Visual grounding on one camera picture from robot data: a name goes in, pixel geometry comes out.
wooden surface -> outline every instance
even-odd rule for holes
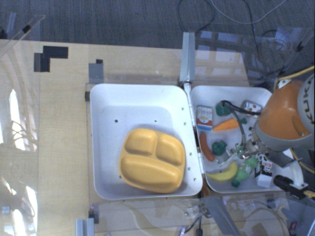
[[[154,79],[158,74],[159,78],[171,77],[173,80],[179,75],[181,50],[46,42],[40,43],[40,46],[32,50],[41,52],[44,45],[67,46],[69,53],[68,59],[51,59],[50,73],[34,75],[40,77],[38,235],[69,236],[75,235],[75,220],[86,219],[90,208],[88,130],[84,98],[86,84],[89,82],[89,63],[102,59],[104,70],[111,74],[116,73],[118,75],[116,78],[119,78],[122,72],[131,74],[130,78],[133,78],[134,73],[143,74],[143,71],[148,71],[148,74],[155,76]],[[33,55],[29,55],[28,58],[32,64]],[[241,74],[242,83],[247,85],[248,82],[243,80],[244,71],[238,73]],[[250,235],[247,232],[253,232],[252,229],[257,224],[264,228],[273,228],[275,232],[279,232],[277,235],[283,234],[279,226],[281,220],[262,213],[257,213],[256,216],[259,214],[259,220],[255,218],[252,222],[237,222],[240,228],[247,228],[244,235]],[[135,215],[134,220],[136,225],[141,226],[139,223],[142,221],[141,216],[137,219]],[[211,232],[212,235],[221,235],[213,219],[204,223],[205,234]],[[108,227],[114,228],[111,231],[112,236],[173,236],[177,230],[177,226],[128,231],[120,231],[119,224],[111,224]],[[194,232],[195,230],[192,230],[188,235],[194,235]]]

toy carrot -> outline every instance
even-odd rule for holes
[[[238,125],[237,120],[231,118],[231,119],[228,119],[224,122],[221,122],[219,125],[215,126],[213,128],[213,131],[228,130],[228,129],[232,129],[232,128],[237,128],[238,126],[239,125]]]

brown sausage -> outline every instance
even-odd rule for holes
[[[213,162],[215,160],[215,156],[212,154],[211,150],[208,147],[207,135],[205,133],[200,134],[199,140],[200,140],[200,147],[203,154],[210,162]]]

toy banana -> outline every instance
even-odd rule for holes
[[[207,173],[207,176],[211,177],[214,181],[224,182],[232,179],[237,172],[237,163],[233,161],[224,171],[210,174]]]

toy bottle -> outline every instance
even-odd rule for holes
[[[240,185],[240,181],[248,179],[256,165],[257,160],[255,157],[250,157],[242,163],[237,170],[236,178],[232,181],[232,185],[237,188]]]

